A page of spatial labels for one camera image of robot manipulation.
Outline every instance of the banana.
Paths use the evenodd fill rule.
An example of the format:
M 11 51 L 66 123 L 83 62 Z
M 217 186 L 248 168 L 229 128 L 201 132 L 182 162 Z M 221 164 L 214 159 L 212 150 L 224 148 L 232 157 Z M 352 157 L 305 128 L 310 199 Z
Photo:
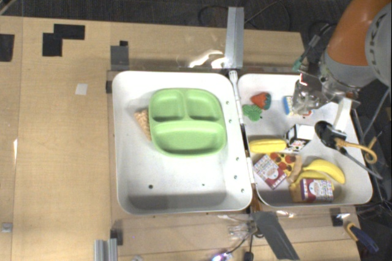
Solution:
M 301 180 L 305 179 L 305 178 L 310 178 L 313 180 L 330 180 L 329 177 L 327 177 L 326 175 L 324 175 L 323 173 L 320 172 L 316 172 L 315 170 L 306 170 L 305 172 L 302 172 L 296 179 L 296 181 L 292 184 L 294 185 L 294 187 L 300 183 Z M 333 186 L 333 183 L 331 181 L 331 185 L 332 185 L 332 190 L 335 190 L 335 187 Z
M 334 180 L 336 180 L 340 184 L 345 183 L 345 176 L 342 172 L 342 170 L 336 166 L 335 164 L 328 162 L 323 159 L 317 159 L 311 162 L 308 166 L 302 168 L 304 171 L 318 171 L 318 172 L 324 172 L 328 176 L 332 177 Z
M 279 152 L 286 148 L 286 141 L 283 139 L 260 139 L 249 142 L 249 149 L 253 153 L 269 154 Z

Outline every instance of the green plate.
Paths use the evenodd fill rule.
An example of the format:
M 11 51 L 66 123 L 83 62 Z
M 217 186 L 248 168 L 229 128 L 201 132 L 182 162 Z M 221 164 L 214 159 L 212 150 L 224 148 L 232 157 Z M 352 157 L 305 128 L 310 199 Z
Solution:
M 169 156 L 201 156 L 220 151 L 227 141 L 221 105 L 201 89 L 162 89 L 149 103 L 155 147 Z

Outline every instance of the wooden table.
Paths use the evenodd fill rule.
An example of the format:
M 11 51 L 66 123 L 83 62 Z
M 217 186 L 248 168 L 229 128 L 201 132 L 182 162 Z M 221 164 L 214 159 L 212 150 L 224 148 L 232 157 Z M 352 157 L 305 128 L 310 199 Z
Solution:
M 42 34 L 55 23 L 85 25 L 85 39 L 63 40 L 62 57 L 43 57 Z M 0 17 L 0 34 L 15 35 L 12 62 L 0 62 L 0 222 L 13 223 L 12 232 L 0 233 L 0 260 L 92 260 L 94 240 L 108 239 L 116 207 L 105 92 L 110 46 L 128 41 L 131 63 L 147 68 L 224 51 L 225 30 Z M 247 30 L 244 49 L 247 64 L 287 67 L 303 45 L 297 33 Z M 75 94 L 79 83 L 88 84 L 86 95 Z M 358 224 L 354 208 L 344 212 Z M 280 220 L 301 260 L 360 259 L 328 210 L 292 213 L 299 218 Z M 216 214 L 118 214 L 132 232 L 119 247 L 122 261 L 137 254 L 146 261 L 209 260 L 236 244 L 228 237 L 232 222 Z M 255 260 L 275 260 L 263 239 L 253 252 Z

